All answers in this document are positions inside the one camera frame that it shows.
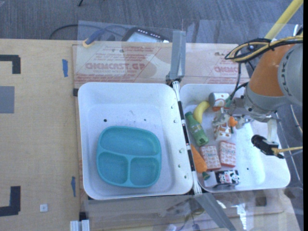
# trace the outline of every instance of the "yellow banana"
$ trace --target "yellow banana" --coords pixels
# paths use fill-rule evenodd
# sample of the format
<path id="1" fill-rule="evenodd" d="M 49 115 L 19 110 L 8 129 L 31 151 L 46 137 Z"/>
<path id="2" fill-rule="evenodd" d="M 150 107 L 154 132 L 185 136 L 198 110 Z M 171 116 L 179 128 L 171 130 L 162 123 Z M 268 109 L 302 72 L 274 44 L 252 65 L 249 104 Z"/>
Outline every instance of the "yellow banana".
<path id="1" fill-rule="evenodd" d="M 200 124 L 202 123 L 202 114 L 203 112 L 210 106 L 208 101 L 202 101 L 197 105 L 195 110 L 193 111 L 193 117 L 194 119 L 199 122 Z"/>

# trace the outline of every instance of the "red box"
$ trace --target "red box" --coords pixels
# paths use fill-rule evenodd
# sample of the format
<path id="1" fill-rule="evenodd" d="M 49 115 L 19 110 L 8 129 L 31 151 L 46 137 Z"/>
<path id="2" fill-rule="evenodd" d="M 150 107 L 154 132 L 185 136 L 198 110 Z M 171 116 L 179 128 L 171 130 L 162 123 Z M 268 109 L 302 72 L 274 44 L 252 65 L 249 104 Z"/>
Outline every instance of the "red box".
<path id="1" fill-rule="evenodd" d="M 221 141 L 219 143 L 219 158 L 222 166 L 235 167 L 236 165 L 235 144 Z"/>
<path id="2" fill-rule="evenodd" d="M 199 148 L 201 157 L 205 160 L 207 170 L 217 170 L 221 168 L 217 148 L 214 145 L 204 145 Z"/>

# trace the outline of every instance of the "blue plate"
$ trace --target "blue plate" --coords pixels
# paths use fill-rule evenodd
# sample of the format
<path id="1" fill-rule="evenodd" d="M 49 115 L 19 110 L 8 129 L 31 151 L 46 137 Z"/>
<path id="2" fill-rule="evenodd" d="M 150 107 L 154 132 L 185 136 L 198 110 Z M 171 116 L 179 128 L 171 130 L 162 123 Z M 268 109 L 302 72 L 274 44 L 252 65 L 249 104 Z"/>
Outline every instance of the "blue plate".
<path id="1" fill-rule="evenodd" d="M 109 184 L 143 188 L 154 185 L 161 170 L 161 145 L 152 132 L 112 126 L 103 130 L 97 143 L 96 166 Z"/>

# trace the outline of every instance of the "green bottle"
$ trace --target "green bottle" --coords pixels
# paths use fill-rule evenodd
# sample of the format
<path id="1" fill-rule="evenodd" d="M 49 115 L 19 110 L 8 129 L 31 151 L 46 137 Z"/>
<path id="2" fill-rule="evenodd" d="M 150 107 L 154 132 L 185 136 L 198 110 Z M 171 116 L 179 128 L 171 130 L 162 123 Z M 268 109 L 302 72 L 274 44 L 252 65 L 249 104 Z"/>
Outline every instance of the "green bottle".
<path id="1" fill-rule="evenodd" d="M 208 137 L 205 135 L 201 124 L 194 119 L 192 112 L 187 112 L 185 117 L 187 119 L 187 127 L 192 133 L 197 145 L 201 146 L 207 144 Z"/>

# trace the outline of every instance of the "yellow pole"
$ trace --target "yellow pole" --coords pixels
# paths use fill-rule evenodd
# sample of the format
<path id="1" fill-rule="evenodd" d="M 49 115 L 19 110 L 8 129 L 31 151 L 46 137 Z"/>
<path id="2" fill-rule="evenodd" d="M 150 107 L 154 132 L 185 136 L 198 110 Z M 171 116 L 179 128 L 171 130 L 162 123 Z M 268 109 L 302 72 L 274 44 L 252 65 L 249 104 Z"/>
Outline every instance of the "yellow pole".
<path id="1" fill-rule="evenodd" d="M 299 9 L 299 7 L 303 4 L 304 0 L 293 0 L 288 8 L 283 12 L 275 25 L 271 28 L 271 30 L 267 33 L 265 38 L 273 39 L 277 36 L 277 34 L 281 31 L 286 23 L 292 18 L 295 12 Z"/>

